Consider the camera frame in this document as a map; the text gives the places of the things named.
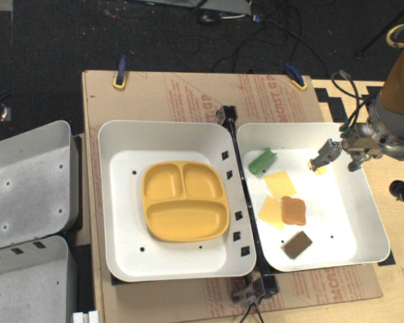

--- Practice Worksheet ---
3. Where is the brown cardboard board red print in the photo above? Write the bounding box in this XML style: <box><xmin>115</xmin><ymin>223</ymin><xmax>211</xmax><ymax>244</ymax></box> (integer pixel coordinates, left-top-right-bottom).
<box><xmin>81</xmin><ymin>69</ymin><xmax>384</xmax><ymax>323</ymax></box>

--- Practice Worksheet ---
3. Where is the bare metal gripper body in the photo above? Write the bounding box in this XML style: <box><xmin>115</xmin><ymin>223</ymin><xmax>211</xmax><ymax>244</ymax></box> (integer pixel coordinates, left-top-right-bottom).
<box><xmin>340</xmin><ymin>122</ymin><xmax>404</xmax><ymax>163</ymax></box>

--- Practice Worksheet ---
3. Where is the dark brown rectangular biscuit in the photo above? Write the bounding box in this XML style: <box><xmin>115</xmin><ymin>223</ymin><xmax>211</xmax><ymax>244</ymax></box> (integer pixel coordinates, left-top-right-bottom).
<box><xmin>281</xmin><ymin>230</ymin><xmax>314</xmax><ymax>260</ymax></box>

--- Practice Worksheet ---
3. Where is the black cylinder on white bracket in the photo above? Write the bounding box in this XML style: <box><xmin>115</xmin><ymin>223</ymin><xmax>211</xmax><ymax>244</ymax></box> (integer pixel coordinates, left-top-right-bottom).
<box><xmin>389</xmin><ymin>179</ymin><xmax>404</xmax><ymax>204</ymax></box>

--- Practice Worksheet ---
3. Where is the thin black rod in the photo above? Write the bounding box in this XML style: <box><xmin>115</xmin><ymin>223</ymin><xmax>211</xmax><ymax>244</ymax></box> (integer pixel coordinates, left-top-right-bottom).
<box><xmin>226</xmin><ymin>118</ymin><xmax>271</xmax><ymax>279</ymax></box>

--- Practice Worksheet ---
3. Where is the black block with thin wires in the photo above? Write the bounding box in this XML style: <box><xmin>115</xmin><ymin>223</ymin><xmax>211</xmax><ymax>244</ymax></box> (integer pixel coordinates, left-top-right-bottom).
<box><xmin>231</xmin><ymin>273</ymin><xmax>279</xmax><ymax>305</ymax></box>
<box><xmin>215</xmin><ymin>105</ymin><xmax>240</xmax><ymax>126</ymax></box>

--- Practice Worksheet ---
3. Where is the brown toy bread slice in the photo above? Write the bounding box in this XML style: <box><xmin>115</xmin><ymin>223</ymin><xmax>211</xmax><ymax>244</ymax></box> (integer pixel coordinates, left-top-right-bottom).
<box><xmin>281</xmin><ymin>195</ymin><xmax>307</xmax><ymax>227</ymax></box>

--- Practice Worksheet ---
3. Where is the green toy vegetable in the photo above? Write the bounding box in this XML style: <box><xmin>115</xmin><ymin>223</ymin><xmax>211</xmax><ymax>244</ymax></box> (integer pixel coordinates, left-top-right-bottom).
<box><xmin>247</xmin><ymin>147</ymin><xmax>278</xmax><ymax>176</ymax></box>

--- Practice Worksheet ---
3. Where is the yellow divided plate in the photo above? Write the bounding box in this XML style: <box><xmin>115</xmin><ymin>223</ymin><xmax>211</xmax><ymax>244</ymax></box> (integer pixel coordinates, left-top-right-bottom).
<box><xmin>141</xmin><ymin>160</ymin><xmax>231</xmax><ymax>243</ymax></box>

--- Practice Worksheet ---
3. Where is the yellow cheese slice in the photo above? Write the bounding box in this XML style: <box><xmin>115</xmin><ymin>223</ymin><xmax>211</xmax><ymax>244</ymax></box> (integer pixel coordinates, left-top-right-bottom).
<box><xmin>257</xmin><ymin>195</ymin><xmax>287</xmax><ymax>231</ymax></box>
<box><xmin>263</xmin><ymin>170</ymin><xmax>298</xmax><ymax>199</ymax></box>

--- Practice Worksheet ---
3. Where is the white plastic tray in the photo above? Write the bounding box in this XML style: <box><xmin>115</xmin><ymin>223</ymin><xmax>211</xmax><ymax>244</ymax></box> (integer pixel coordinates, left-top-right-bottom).
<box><xmin>98</xmin><ymin>119</ymin><xmax>258</xmax><ymax>283</ymax></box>
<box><xmin>236</xmin><ymin>122</ymin><xmax>391</xmax><ymax>273</ymax></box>
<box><xmin>0</xmin><ymin>235</ymin><xmax>79</xmax><ymax>323</ymax></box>
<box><xmin>0</xmin><ymin>120</ymin><xmax>80</xmax><ymax>252</ymax></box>

